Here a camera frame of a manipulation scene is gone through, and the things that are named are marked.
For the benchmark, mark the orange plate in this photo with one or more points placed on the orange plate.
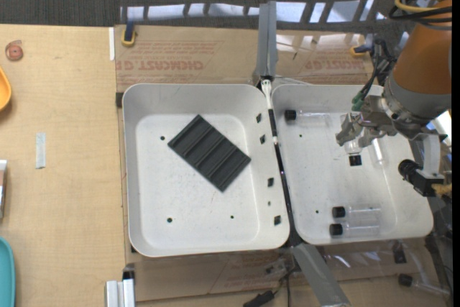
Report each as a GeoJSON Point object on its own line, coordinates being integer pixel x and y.
{"type": "Point", "coordinates": [3, 90]}

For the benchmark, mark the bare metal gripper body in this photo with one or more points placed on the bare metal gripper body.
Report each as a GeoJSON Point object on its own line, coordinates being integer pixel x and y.
{"type": "Point", "coordinates": [377, 115]}

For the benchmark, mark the clear plastic bottle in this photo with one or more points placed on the clear plastic bottle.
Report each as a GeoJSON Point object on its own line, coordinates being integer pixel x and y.
{"type": "Point", "coordinates": [380, 154]}
{"type": "Point", "coordinates": [355, 212]}
{"type": "Point", "coordinates": [355, 158]}
{"type": "Point", "coordinates": [305, 116]}
{"type": "Point", "coordinates": [354, 229]}
{"type": "Point", "coordinates": [420, 284]}

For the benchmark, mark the white plastic tray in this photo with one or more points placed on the white plastic tray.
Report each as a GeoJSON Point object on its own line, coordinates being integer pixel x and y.
{"type": "Point", "coordinates": [187, 219]}
{"type": "Point", "coordinates": [323, 183]}

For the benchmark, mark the teal plate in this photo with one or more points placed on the teal plate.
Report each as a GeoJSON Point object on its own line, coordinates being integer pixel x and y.
{"type": "Point", "coordinates": [5, 273]}

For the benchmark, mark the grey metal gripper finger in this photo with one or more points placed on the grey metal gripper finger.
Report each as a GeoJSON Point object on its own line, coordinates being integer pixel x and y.
{"type": "Point", "coordinates": [368, 137]}
{"type": "Point", "coordinates": [348, 129]}

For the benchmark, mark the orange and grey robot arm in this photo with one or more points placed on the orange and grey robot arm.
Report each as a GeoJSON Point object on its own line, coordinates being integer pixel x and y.
{"type": "Point", "coordinates": [422, 57]}

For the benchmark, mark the black ribbed rack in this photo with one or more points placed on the black ribbed rack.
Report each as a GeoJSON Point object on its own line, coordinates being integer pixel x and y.
{"type": "Point", "coordinates": [209, 153]}

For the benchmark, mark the thin black and white rod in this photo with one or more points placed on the thin black and white rod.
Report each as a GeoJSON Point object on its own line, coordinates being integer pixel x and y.
{"type": "Point", "coordinates": [279, 158]}

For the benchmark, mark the brown doughnut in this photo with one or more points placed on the brown doughnut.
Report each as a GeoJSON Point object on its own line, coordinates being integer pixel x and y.
{"type": "Point", "coordinates": [14, 50]}

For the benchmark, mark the brown cardboard board, red print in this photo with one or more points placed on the brown cardboard board, red print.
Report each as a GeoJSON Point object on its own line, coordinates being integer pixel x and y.
{"type": "Point", "coordinates": [172, 57]}

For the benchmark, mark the black cylinder on white bracket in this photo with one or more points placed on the black cylinder on white bracket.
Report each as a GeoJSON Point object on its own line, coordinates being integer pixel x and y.
{"type": "Point", "coordinates": [418, 176]}

